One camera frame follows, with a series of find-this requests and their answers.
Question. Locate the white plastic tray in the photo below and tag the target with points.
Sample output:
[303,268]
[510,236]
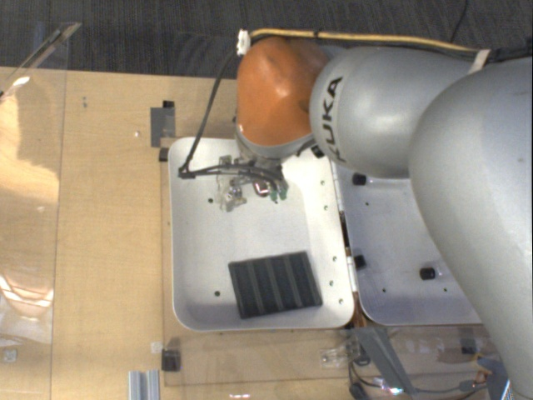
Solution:
[391,231]
[258,231]

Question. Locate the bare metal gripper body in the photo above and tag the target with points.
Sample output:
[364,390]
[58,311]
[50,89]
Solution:
[237,190]

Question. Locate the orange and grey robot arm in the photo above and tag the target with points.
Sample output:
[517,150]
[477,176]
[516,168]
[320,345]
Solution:
[375,111]

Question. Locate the black ribbed rectangular pad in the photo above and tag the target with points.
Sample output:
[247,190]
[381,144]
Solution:
[275,285]

